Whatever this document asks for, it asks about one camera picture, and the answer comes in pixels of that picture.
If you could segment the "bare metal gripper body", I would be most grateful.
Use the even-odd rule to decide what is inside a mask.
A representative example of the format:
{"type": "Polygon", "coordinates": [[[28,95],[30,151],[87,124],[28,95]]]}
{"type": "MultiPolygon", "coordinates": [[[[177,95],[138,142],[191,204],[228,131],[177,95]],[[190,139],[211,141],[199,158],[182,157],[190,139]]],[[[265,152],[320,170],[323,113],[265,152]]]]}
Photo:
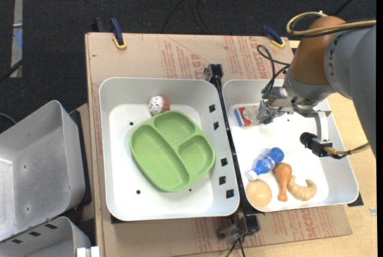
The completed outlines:
{"type": "Polygon", "coordinates": [[[262,99],[266,102],[267,111],[271,109],[279,110],[281,116],[296,112],[304,117],[310,117],[313,114],[314,107],[319,104],[319,101],[305,99],[292,89],[276,86],[267,91],[262,96],[262,99]]]}

